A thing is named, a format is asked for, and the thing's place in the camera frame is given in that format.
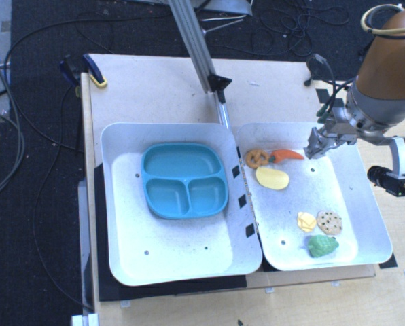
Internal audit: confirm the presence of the yellow potato crisp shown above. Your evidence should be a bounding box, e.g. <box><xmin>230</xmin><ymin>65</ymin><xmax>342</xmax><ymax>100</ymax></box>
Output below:
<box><xmin>255</xmin><ymin>166</ymin><xmax>290</xmax><ymax>192</ymax></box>

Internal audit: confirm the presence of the black cylinder on white bracket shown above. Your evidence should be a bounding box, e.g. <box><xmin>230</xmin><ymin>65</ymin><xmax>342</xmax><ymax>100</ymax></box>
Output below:
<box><xmin>366</xmin><ymin>135</ymin><xmax>405</xmax><ymax>198</ymax></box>

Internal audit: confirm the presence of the blue divided plate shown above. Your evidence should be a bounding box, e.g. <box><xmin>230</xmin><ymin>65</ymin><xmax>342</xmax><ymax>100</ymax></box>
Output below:
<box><xmin>141</xmin><ymin>142</ymin><xmax>230</xmax><ymax>221</ymax></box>

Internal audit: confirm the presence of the pale wood board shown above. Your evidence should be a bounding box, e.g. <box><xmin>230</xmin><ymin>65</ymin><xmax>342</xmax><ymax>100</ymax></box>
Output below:
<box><xmin>86</xmin><ymin>53</ymin><xmax>376</xmax><ymax>289</ymax></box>

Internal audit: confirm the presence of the brown pretzel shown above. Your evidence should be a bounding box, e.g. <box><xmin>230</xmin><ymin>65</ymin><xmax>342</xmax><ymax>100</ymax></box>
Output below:
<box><xmin>245</xmin><ymin>149</ymin><xmax>270</xmax><ymax>170</ymax></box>

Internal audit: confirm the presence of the chocolate chip biscuit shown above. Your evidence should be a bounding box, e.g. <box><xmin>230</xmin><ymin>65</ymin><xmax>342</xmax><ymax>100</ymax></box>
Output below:
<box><xmin>316</xmin><ymin>210</ymin><xmax>344</xmax><ymax>236</ymax></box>

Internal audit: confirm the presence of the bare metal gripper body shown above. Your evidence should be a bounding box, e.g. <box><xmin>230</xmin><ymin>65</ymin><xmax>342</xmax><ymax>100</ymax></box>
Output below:
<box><xmin>323</xmin><ymin>105</ymin><xmax>391</xmax><ymax>145</ymax></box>

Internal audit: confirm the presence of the thin black and white rod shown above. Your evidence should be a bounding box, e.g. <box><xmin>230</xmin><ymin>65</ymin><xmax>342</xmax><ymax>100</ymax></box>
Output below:
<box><xmin>216</xmin><ymin>92</ymin><xmax>260</xmax><ymax>234</ymax></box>

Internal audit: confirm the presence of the orange carrot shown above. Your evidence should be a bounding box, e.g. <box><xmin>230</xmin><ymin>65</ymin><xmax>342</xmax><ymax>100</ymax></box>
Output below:
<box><xmin>268</xmin><ymin>149</ymin><xmax>306</xmax><ymax>164</ymax></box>

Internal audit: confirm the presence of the white plastic tray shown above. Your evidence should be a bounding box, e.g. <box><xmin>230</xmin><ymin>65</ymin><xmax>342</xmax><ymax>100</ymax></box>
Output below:
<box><xmin>235</xmin><ymin>122</ymin><xmax>394</xmax><ymax>272</ymax></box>
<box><xmin>100</xmin><ymin>122</ymin><xmax>264</xmax><ymax>287</ymax></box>

